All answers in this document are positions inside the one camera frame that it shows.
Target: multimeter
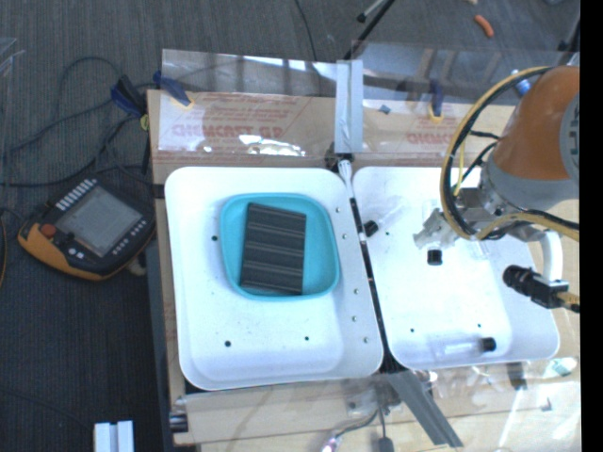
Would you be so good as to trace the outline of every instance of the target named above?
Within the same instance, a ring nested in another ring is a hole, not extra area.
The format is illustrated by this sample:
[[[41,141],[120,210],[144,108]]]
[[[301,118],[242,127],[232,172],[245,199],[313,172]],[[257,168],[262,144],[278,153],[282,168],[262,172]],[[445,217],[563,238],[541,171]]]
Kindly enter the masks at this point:
[[[101,281],[126,267],[155,232],[155,213],[91,175],[41,206],[18,234],[48,266]]]

